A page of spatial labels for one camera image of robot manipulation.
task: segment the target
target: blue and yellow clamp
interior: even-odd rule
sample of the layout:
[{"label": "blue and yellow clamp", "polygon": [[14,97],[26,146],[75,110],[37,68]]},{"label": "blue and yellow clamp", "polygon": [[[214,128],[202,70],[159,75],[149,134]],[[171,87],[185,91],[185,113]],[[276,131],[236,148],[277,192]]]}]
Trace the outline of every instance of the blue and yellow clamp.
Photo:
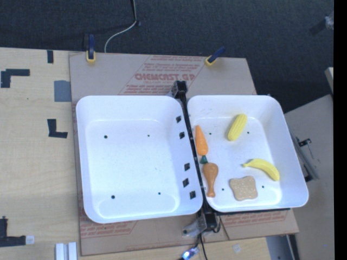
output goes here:
[{"label": "blue and yellow clamp", "polygon": [[205,64],[207,66],[212,66],[216,59],[222,55],[224,52],[226,51],[226,48],[224,46],[222,46],[220,49],[218,49],[216,52],[214,52],[212,55],[208,56],[206,59],[205,59]]},{"label": "blue and yellow clamp", "polygon": [[86,51],[86,59],[88,63],[94,63],[97,59],[97,54],[94,50],[95,48],[95,38],[94,35],[89,35],[88,38],[88,49]]}]

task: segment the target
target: empty white tray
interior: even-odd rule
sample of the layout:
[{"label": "empty white tray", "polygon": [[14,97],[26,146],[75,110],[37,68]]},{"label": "empty white tray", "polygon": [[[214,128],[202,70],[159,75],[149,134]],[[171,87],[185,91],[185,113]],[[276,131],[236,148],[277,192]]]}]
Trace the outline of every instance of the empty white tray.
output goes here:
[{"label": "empty white tray", "polygon": [[97,223],[196,213],[202,193],[179,102],[87,96],[76,107],[83,204]]},{"label": "empty white tray", "polygon": [[[277,100],[265,95],[194,96],[188,101],[188,112],[192,129],[200,125],[205,135],[208,161],[219,167],[216,196],[207,198],[212,208],[220,212],[255,211],[300,207],[307,202],[306,182]],[[246,126],[238,139],[229,141],[230,126],[242,113],[248,116]],[[242,167],[253,158],[274,164],[280,180],[273,181],[262,170]],[[238,201],[229,181],[245,176],[254,177],[258,197]]]}]

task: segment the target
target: tray with toy food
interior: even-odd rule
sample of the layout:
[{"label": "tray with toy food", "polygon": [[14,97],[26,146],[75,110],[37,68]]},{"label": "tray with toy food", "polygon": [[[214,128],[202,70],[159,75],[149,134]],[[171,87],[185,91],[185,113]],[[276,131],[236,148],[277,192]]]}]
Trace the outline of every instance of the tray with toy food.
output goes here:
[{"label": "tray with toy food", "polygon": [[170,96],[86,96],[78,102],[83,204],[91,220],[189,215],[204,200],[220,213],[307,202],[275,99],[194,96],[185,108],[188,114]]}]

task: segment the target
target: carrot top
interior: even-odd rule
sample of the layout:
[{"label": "carrot top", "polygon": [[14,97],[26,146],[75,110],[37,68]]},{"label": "carrot top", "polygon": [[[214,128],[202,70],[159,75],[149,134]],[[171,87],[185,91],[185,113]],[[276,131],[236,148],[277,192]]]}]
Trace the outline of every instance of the carrot top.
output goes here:
[{"label": "carrot top", "polygon": [[201,127],[197,125],[195,127],[195,145],[197,154],[204,156],[208,152],[208,146],[205,136],[201,130]]}]

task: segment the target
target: brown cardboard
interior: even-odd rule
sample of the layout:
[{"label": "brown cardboard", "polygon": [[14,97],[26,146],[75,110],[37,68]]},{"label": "brown cardboard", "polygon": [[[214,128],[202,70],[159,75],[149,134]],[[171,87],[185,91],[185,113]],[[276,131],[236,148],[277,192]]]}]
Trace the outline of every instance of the brown cardboard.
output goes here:
[{"label": "brown cardboard", "polygon": [[[97,224],[83,210],[78,135],[75,118],[77,102],[87,95],[166,95],[176,80],[188,85],[187,98],[194,95],[256,94],[247,61],[218,58],[208,67],[204,57],[97,54],[94,63],[85,53],[70,53],[76,177],[79,197],[81,254],[193,245],[196,240],[182,237],[182,228],[195,215]],[[204,235],[206,242],[219,242],[298,232],[291,210],[223,216],[219,233]]]}]

